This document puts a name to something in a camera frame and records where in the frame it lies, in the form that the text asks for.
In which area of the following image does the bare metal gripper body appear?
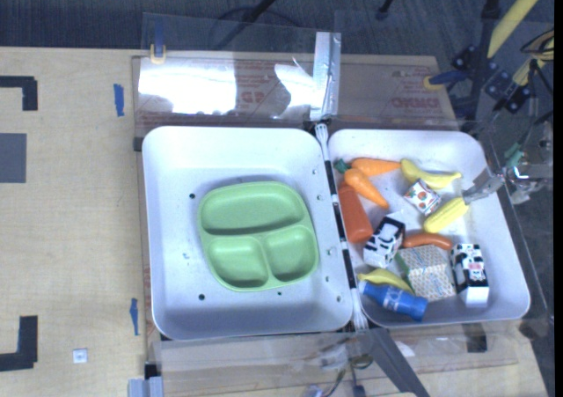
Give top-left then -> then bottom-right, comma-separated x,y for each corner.
502,160 -> 554,196

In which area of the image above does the yellow corn cob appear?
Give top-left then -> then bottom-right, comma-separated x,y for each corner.
422,196 -> 471,234

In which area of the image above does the white carton with orange print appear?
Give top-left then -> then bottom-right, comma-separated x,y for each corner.
403,179 -> 442,217

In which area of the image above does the yellow banana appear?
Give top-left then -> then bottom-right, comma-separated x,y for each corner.
399,158 -> 463,190
356,267 -> 414,294

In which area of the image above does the white plastic tray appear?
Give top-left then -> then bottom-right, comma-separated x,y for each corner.
141,125 -> 355,341
327,129 -> 531,328

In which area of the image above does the orange sausage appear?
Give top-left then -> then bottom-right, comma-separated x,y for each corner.
402,232 -> 454,252

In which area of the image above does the cow print carton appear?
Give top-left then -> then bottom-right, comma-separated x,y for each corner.
449,243 -> 491,308
362,216 -> 406,269

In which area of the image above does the beige patterned carton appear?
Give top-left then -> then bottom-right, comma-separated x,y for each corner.
398,245 -> 457,303

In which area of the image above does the orange carrot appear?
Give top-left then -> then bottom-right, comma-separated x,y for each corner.
343,167 -> 391,210
333,157 -> 402,177

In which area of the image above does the orange bottle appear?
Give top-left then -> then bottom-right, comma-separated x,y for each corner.
337,181 -> 375,244

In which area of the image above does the blue bottle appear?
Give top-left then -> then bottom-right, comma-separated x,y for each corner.
358,280 -> 429,323

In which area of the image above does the green divided plate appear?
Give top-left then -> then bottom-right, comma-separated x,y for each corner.
197,180 -> 320,293

